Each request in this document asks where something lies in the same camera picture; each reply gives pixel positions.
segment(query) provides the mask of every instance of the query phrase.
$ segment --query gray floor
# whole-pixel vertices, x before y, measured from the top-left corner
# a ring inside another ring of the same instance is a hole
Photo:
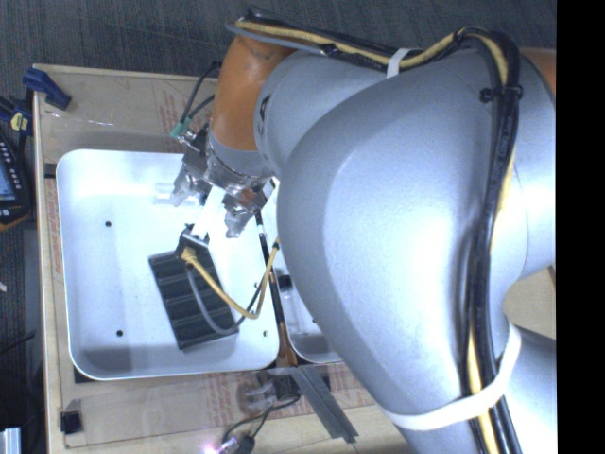
[[[222,60],[232,38],[224,23],[249,4],[392,46],[429,46],[460,26],[501,30],[523,46],[557,44],[557,0],[0,0],[0,96],[23,97],[21,77],[34,62],[199,75]],[[0,131],[16,142],[7,126]],[[30,147],[26,165],[31,173]],[[9,289],[0,293],[0,350],[31,329],[26,287],[35,297],[36,269],[25,262],[35,263],[35,252],[24,235],[32,224],[0,234],[0,281]],[[14,384],[35,371],[35,344],[0,356],[0,428],[26,424],[30,437],[35,408]],[[34,394],[39,382],[29,383]]]

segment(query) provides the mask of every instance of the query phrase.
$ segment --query green connector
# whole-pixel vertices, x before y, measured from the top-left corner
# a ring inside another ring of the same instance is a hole
[[[191,123],[191,118],[187,116],[183,122],[179,121],[172,131],[170,132],[170,136],[172,136],[175,140],[178,140],[189,128],[189,123]]]

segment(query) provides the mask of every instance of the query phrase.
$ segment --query white strap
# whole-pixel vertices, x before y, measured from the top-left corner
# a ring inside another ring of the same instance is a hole
[[[387,79],[397,76],[399,74],[399,61],[403,59],[410,49],[399,49],[389,59],[389,65],[387,66]]]
[[[520,351],[521,334],[512,323],[509,323],[509,339],[500,361],[498,374],[493,382],[480,392],[454,400],[427,413],[404,415],[384,409],[382,411],[395,426],[410,430],[433,430],[473,419],[493,407],[504,394]]]

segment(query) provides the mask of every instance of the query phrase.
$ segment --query white tray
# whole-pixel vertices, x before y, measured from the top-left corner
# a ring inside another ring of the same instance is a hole
[[[175,208],[169,190],[182,155],[79,149],[57,168],[69,351],[93,379],[256,370],[276,357],[270,294],[261,316],[239,332],[180,350],[147,260],[174,251],[200,208]],[[210,252],[228,293],[246,305],[264,270],[256,228],[226,239],[222,214],[210,226]],[[239,315],[233,312],[235,320]]]

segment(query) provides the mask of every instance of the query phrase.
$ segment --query multimeter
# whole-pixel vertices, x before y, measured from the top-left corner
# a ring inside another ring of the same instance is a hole
[[[0,232],[27,217],[31,207],[26,178],[15,153],[0,134]]]

